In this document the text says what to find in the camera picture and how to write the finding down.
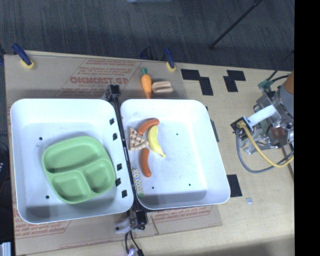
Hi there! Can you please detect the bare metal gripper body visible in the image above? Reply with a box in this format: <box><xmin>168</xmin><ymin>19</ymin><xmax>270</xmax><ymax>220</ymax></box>
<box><xmin>253</xmin><ymin>87</ymin><xmax>295</xmax><ymax>149</ymax></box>

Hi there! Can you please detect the white plastic tray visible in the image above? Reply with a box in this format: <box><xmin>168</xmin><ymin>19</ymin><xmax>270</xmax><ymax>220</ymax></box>
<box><xmin>119</xmin><ymin>98</ymin><xmax>232</xmax><ymax>211</ymax></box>
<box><xmin>9</xmin><ymin>98</ymin><xmax>135</xmax><ymax>225</ymax></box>

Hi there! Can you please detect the yellow banana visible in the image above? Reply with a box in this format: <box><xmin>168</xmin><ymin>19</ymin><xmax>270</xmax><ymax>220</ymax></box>
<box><xmin>147</xmin><ymin>124</ymin><xmax>167</xmax><ymax>159</ymax></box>

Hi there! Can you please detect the orange sausage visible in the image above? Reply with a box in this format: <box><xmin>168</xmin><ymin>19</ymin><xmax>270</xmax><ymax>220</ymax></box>
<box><xmin>139</xmin><ymin>147</ymin><xmax>153</xmax><ymax>179</ymax></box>
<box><xmin>136</xmin><ymin>118</ymin><xmax>161</xmax><ymax>137</ymax></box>

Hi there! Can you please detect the hot dog in bun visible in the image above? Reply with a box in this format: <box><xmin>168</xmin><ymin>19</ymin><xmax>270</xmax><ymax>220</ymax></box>
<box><xmin>151</xmin><ymin>80</ymin><xmax>174</xmax><ymax>95</ymax></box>

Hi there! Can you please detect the slice of pizza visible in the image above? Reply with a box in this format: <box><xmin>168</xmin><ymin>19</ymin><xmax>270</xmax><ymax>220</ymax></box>
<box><xmin>128</xmin><ymin>127</ymin><xmax>150</xmax><ymax>152</ymax></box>

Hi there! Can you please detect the white patterned packet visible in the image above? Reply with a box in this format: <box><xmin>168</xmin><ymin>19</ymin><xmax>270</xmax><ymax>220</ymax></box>
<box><xmin>132</xmin><ymin>167</ymin><xmax>145</xmax><ymax>199</ymax></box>

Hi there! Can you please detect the orange carrot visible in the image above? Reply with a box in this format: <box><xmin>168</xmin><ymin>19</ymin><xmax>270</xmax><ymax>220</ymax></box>
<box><xmin>140</xmin><ymin>67</ymin><xmax>153</xmax><ymax>100</ymax></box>

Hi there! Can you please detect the thin black and white rod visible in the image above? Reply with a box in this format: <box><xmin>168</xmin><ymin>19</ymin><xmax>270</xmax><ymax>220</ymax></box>
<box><xmin>112</xmin><ymin>94</ymin><xmax>142</xmax><ymax>213</ymax></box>

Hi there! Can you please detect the green divided plate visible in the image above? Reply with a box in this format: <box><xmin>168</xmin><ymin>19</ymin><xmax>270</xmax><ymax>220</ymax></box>
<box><xmin>41</xmin><ymin>135</ymin><xmax>117</xmax><ymax>205</ymax></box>

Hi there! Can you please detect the brown cardboard board red print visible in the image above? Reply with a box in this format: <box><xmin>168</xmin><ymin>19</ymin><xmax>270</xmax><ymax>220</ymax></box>
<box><xmin>3</xmin><ymin>50</ymin><xmax>224</xmax><ymax>256</ymax></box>

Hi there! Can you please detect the black block with thin wires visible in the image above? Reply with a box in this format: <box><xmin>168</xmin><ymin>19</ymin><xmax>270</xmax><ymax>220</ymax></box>
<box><xmin>107</xmin><ymin>84</ymin><xmax>122</xmax><ymax>100</ymax></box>
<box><xmin>128</xmin><ymin>209</ymin><xmax>149</xmax><ymax>230</ymax></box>

